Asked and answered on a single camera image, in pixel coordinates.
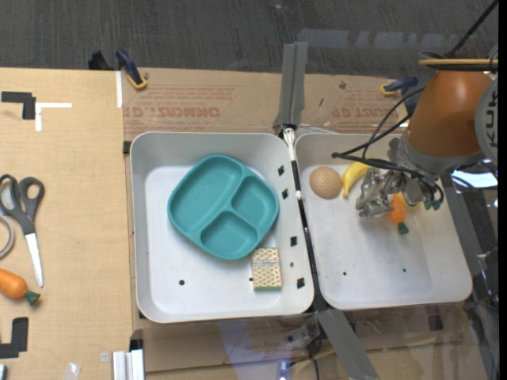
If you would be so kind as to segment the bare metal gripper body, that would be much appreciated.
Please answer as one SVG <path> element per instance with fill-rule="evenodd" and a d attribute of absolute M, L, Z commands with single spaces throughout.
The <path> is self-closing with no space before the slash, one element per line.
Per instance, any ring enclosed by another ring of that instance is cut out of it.
<path fill-rule="evenodd" d="M 379 207 L 390 205 L 390 198 L 394 194 L 401 194 L 406 203 L 415 206 L 417 203 L 434 199 L 435 183 L 424 177 L 398 170 L 389 169 L 382 172 L 370 168 L 366 174 L 366 203 Z"/>

